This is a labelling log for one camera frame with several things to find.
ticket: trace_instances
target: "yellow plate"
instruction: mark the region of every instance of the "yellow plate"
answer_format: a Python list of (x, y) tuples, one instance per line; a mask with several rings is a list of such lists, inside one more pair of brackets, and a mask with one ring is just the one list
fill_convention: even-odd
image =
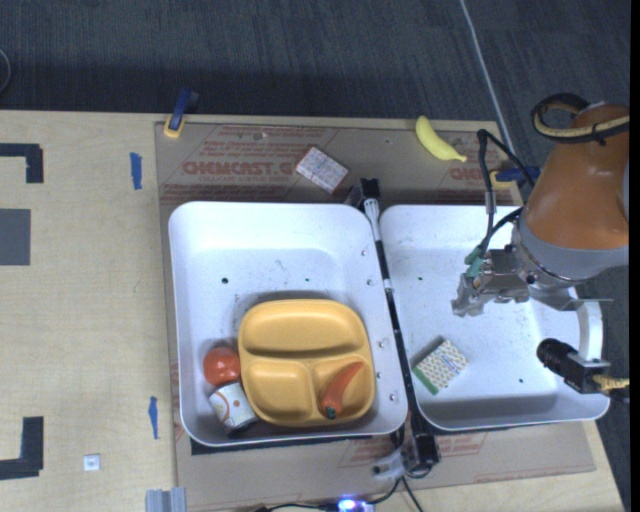
[[(249, 403), (275, 425), (335, 425), (364, 415), (375, 379), (367, 331), (351, 308), (332, 300), (264, 302), (242, 319), (238, 335), (242, 383)], [(364, 364), (346, 387), (334, 420), (318, 402), (331, 380), (349, 364)]]

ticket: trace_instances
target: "green and white sponge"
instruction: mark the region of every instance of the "green and white sponge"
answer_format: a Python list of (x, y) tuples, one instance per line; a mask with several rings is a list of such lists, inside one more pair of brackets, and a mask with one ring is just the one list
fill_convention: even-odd
[(432, 395), (437, 395), (466, 368), (467, 364), (467, 358), (462, 352), (451, 341), (444, 340), (411, 371)]

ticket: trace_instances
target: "light wood surface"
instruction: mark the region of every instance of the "light wood surface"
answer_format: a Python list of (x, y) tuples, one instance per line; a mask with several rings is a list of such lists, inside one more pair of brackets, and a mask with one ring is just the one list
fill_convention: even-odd
[[(26, 185), (24, 160), (0, 158), (0, 207), (32, 215), (31, 265), (0, 266), (0, 459), (19, 455), (23, 417), (43, 416), (45, 424), (44, 470), (0, 481), (0, 510), (141, 511), (147, 489), (176, 485), (153, 129), (164, 118), (0, 112), (0, 141), (40, 144), (45, 165), (45, 183)], [(472, 126), (434, 122), (440, 130)], [(132, 185), (131, 152), (142, 157), (141, 190)], [(159, 439), (147, 413), (151, 396)], [(597, 429), (588, 422), (585, 430), (595, 472), (432, 489), (419, 499), (440, 511), (622, 510)], [(101, 454), (102, 469), (86, 472), (83, 456), (92, 453)], [(398, 493), (378, 510), (412, 508)]]

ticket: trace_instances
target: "white can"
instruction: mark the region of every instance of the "white can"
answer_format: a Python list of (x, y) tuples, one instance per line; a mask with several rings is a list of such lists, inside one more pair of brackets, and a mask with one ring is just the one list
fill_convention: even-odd
[(209, 397), (209, 402), (227, 434), (247, 427), (258, 419), (239, 381), (216, 389)]

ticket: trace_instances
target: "dark background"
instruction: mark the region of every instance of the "dark background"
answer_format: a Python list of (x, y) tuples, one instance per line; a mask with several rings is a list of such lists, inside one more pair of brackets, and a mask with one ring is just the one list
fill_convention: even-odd
[[(202, 114), (495, 120), (540, 166), (553, 147), (530, 125), (540, 100), (630, 104), (631, 0), (0, 0), (0, 49), (2, 109), (168, 113), (187, 85)], [(585, 287), (614, 299), (618, 376), (628, 281), (625, 267)], [(598, 427), (630, 510), (628, 406)]]

